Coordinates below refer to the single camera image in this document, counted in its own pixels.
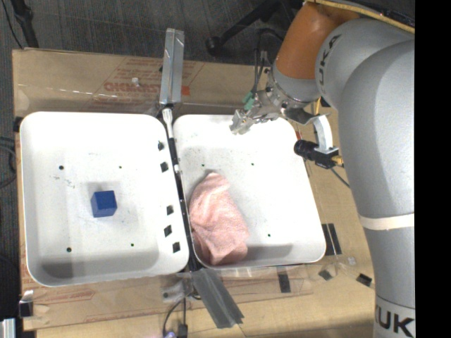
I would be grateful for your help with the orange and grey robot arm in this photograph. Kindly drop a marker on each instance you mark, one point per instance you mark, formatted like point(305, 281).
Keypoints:
point(380, 125)

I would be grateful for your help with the brown cardboard board red print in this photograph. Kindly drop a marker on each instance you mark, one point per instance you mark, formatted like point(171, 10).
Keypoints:
point(88, 83)

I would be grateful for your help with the black cylinder on white bracket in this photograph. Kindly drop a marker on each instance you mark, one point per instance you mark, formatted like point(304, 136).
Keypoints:
point(322, 153)

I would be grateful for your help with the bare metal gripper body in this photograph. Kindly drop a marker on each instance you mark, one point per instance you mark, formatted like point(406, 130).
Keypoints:
point(268, 106)

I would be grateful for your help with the black office chair base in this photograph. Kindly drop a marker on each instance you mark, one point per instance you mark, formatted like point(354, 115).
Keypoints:
point(253, 12)

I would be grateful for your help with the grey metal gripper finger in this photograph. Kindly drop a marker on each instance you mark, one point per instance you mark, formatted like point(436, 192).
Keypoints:
point(235, 123)
point(247, 124)

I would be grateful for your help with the white plastic tray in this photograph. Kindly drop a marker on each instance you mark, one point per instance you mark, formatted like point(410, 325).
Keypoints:
point(88, 146)
point(267, 188)

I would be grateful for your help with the blue cube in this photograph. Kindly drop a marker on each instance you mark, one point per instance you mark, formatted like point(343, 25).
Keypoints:
point(103, 204)

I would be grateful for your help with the pink cloth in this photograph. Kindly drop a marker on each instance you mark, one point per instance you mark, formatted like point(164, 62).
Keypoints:
point(216, 220)

